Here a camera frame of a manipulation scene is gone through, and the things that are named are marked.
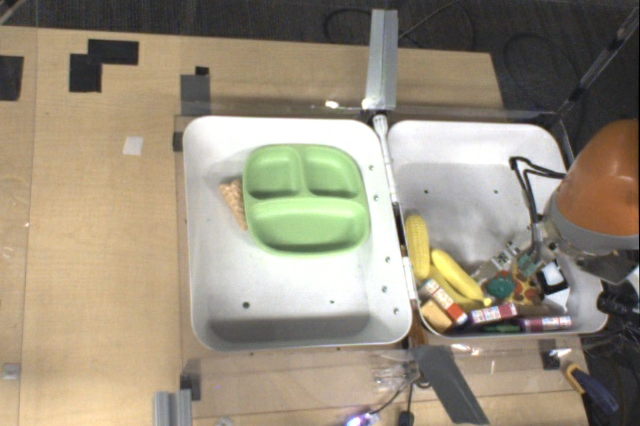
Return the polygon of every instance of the white sticker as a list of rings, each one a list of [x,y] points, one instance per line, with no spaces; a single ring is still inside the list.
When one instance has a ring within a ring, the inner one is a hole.
[[[125,156],[141,156],[143,142],[144,138],[142,136],[127,136],[122,153]]]

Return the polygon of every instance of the wooden table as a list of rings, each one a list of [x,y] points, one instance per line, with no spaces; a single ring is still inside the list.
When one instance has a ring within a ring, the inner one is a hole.
[[[139,41],[139,64],[105,65],[102,93],[69,93],[69,54],[86,53],[89,38]],[[24,229],[28,255],[16,256],[11,278],[7,265],[1,267],[0,358],[21,362],[22,373],[19,380],[0,380],[0,423],[150,425],[153,394],[176,391],[181,371],[171,143],[180,74],[193,74],[196,65],[209,67],[216,100],[278,102],[295,93],[298,101],[357,104],[364,93],[367,49],[2,27],[0,54],[25,56],[25,82],[37,79],[37,87],[26,86],[20,101],[0,103],[0,132],[6,134],[0,141],[0,179],[28,177],[33,159],[30,211],[18,218],[30,225]],[[502,105],[486,54],[401,50],[398,91],[401,102]],[[140,156],[123,154],[129,136],[143,137]],[[15,222],[0,211],[0,227]],[[25,260],[26,287],[19,264]],[[13,335],[4,336],[8,325]],[[525,373],[542,372],[527,368]],[[514,372],[507,382],[510,396],[479,393],[494,424],[586,424],[580,398],[559,372],[540,380],[545,389],[527,388],[518,380],[523,374]],[[481,374],[471,380],[474,389],[483,387]],[[295,397],[294,388],[269,385],[268,378],[263,388],[274,399],[283,392]],[[430,393],[415,397],[417,424],[426,424],[427,417],[428,424],[449,424]],[[239,392],[237,400],[243,399],[251,398]],[[350,411],[233,419],[237,425],[330,425],[340,424]],[[383,424],[394,424],[395,417],[385,413]]]

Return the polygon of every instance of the yellow banana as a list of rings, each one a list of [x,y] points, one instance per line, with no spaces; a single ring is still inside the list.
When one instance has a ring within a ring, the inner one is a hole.
[[[485,306],[491,305],[491,298],[484,296],[482,288],[477,282],[447,252],[434,248],[431,251],[431,260],[442,276],[459,294],[471,300],[482,302]]]
[[[477,300],[472,300],[471,298],[467,298],[466,296],[461,295],[458,291],[456,291],[451,284],[447,281],[446,278],[438,271],[434,265],[431,265],[431,269],[429,271],[429,276],[434,279],[442,289],[451,297],[451,299],[456,302],[460,308],[465,312],[470,312],[472,310],[481,309],[483,307],[483,303]]]
[[[413,214],[404,222],[404,229],[407,234],[407,249],[413,266],[413,275],[421,283],[429,276],[431,266],[427,225],[420,216]]]

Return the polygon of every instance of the metal bracket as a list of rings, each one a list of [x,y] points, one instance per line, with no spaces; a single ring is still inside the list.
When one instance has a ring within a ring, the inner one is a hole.
[[[373,10],[367,89],[362,101],[363,109],[392,110],[396,107],[397,73],[398,12],[397,10]]]
[[[192,426],[191,391],[156,392],[153,396],[153,426]]]

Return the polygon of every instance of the green plate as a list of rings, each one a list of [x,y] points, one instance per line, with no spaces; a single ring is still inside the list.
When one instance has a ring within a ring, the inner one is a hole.
[[[326,255],[369,237],[369,208],[358,166],[325,145],[269,145],[244,167],[249,232],[274,254]]]

